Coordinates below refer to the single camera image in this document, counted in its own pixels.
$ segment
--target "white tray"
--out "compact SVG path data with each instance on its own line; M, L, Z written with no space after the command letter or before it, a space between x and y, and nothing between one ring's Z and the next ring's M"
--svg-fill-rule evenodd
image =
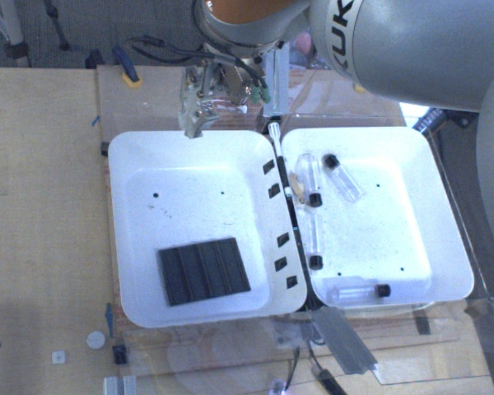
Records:
M109 148L115 241L124 312L160 328L284 314L305 302L306 285L273 148L255 132L126 132ZM277 237L289 234L282 247ZM251 291L170 306L156 253L235 237ZM287 259L276 271L275 261ZM287 288L287 278L296 285Z
M473 273L426 139L409 128L321 128L289 132L291 173L306 152L335 154L366 191L346 202L324 177L324 268L310 273L317 296L343 308L459 300ZM137 325L211 322L291 313L307 286L268 140L255 132L126 132L110 144L110 179L123 309ZM268 190L280 184L280 193ZM298 215L305 229L304 216ZM277 237L288 233L282 247ZM251 291L170 306L160 249L235 237ZM277 271L275 262L286 258ZM288 287L295 277L296 285ZM391 296L351 303L333 289L388 284Z
M389 284L391 296L344 307L460 300L473 273L426 139L410 128L312 128L289 132L282 152L291 173L298 157L332 153L366 194L347 202L323 170L324 268L311 272L317 296L341 305L333 288ZM299 227L305 228L299 215Z

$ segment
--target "white plastic lid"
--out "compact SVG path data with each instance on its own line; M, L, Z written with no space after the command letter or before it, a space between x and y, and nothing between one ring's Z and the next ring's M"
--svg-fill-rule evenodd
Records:
M86 339L86 344L92 349L92 350L99 350L103 346L105 346L106 343L106 337L105 334L102 333L101 331L94 331L90 335L88 335L88 338Z

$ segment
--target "small white cube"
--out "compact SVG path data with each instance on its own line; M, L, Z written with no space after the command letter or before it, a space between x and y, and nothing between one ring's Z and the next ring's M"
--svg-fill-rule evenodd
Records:
M53 351L51 353L51 362L54 365L63 365L66 363L66 351Z

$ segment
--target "black rubber stopper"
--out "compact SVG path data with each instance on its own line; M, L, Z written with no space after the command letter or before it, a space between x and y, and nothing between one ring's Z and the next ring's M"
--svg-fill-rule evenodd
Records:
M312 271L318 271L324 267L324 263L322 262L322 256L319 254L314 254L310 256L310 269Z
M324 157L324 163L330 170L335 170L340 165L340 161L333 154L326 155Z
M322 206L322 196L320 195L320 193L312 193L310 195L310 205L311 207Z
M388 284L379 284L377 286L377 296L378 297L389 297L389 295L392 293L392 289L389 287Z

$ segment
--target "clear plastic vial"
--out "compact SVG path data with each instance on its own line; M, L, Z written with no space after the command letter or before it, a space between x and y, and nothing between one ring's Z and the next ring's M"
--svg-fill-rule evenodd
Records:
M363 284L360 286L333 287L329 292L333 304L363 304L384 297L389 297L391 289L388 284Z
M320 207L322 205L319 192L321 187L320 165L312 154L302 154L298 157L296 176L298 181L304 185L304 196L308 204L311 207Z
M335 155L326 155L323 162L328 177L335 183L344 199L348 202L356 202L364 196L364 190Z
M301 215L301 238L305 256L308 259L310 270L318 271L324 266L322 259L324 253L322 217L305 209L300 209L299 215Z

